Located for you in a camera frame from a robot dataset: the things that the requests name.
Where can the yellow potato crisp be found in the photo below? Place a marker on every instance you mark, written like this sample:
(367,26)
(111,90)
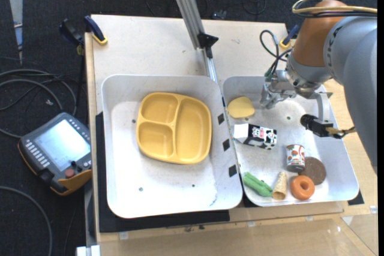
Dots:
(240,107)

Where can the white plastic tray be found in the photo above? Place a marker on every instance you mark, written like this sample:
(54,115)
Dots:
(327,156)
(168,186)

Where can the green bean pods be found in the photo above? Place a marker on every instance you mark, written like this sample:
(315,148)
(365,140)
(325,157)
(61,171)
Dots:
(256,185)

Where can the yellow divided plate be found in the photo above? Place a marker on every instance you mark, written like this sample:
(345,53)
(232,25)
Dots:
(175,127)

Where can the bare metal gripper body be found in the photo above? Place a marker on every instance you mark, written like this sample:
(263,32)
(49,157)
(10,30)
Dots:
(285,85)

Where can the beige ice cream cone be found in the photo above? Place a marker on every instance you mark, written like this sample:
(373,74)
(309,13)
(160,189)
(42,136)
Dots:
(280,187)

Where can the brown round biscuit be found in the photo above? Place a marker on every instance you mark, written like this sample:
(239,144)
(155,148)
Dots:
(315,171)

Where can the white can with red print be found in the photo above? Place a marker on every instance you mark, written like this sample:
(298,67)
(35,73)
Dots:
(295,157)

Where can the pale wood board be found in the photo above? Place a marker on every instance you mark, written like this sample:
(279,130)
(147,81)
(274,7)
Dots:
(144,45)

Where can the orange doughnut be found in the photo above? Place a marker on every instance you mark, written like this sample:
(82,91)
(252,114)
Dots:
(295,189)

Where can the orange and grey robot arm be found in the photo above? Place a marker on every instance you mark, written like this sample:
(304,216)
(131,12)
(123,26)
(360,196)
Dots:
(345,51)

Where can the cow print milk carton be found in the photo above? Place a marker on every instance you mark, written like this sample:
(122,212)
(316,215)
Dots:
(258,136)

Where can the black cylinder on white bracket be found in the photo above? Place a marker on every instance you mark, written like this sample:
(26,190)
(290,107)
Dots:
(315,125)

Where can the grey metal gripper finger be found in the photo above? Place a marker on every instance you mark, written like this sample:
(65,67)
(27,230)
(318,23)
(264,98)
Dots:
(276,99)
(264,97)

